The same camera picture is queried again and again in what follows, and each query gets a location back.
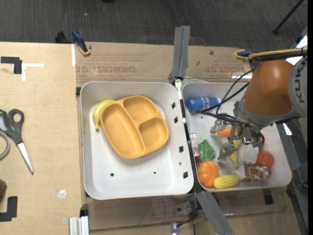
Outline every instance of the toy banana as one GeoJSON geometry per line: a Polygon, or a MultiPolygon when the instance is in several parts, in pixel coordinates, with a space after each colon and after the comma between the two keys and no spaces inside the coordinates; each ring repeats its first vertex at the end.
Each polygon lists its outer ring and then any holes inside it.
{"type": "Polygon", "coordinates": [[[106,99],[106,100],[103,100],[101,103],[99,103],[97,105],[97,107],[94,109],[93,111],[93,114],[92,114],[92,119],[93,119],[93,122],[96,126],[96,131],[99,130],[99,122],[100,122],[100,114],[102,112],[102,109],[106,106],[108,106],[109,104],[115,102],[114,99],[106,99]]]}

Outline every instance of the orange pumpkin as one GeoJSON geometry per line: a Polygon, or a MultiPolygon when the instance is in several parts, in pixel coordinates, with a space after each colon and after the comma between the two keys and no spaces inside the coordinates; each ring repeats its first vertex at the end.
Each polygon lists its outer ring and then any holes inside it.
{"type": "Polygon", "coordinates": [[[219,168],[212,161],[200,163],[198,167],[198,179],[206,187],[213,187],[214,180],[219,177],[219,168]]]}

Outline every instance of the yellow plate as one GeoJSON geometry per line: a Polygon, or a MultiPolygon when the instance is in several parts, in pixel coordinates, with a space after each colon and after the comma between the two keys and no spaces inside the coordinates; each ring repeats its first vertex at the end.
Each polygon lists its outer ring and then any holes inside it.
{"type": "Polygon", "coordinates": [[[134,159],[162,147],[169,131],[155,104],[141,95],[117,100],[100,115],[102,129],[118,155],[134,159]]]}

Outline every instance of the blue and yellow clamp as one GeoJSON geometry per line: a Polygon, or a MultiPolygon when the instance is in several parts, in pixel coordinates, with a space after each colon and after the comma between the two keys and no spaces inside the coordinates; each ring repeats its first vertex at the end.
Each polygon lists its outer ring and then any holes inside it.
{"type": "Polygon", "coordinates": [[[79,33],[76,30],[72,31],[72,36],[74,42],[76,41],[78,43],[79,51],[84,56],[88,56],[90,54],[90,49],[86,46],[84,39],[79,35],[79,33]]]}

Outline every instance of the black-handled scissors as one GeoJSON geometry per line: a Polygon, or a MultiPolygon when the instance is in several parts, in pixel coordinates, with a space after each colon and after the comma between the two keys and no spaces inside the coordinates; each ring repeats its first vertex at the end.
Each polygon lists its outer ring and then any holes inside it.
{"type": "Polygon", "coordinates": [[[4,132],[6,135],[14,140],[15,144],[20,149],[20,152],[25,160],[25,163],[27,164],[28,169],[32,174],[34,174],[33,167],[31,166],[30,159],[21,135],[22,124],[24,122],[24,113],[18,109],[12,109],[8,113],[4,110],[0,110],[0,117],[1,116],[3,117],[6,129],[4,130],[0,127],[0,131],[4,132]],[[15,114],[20,115],[21,118],[19,121],[14,120],[15,114]]]}

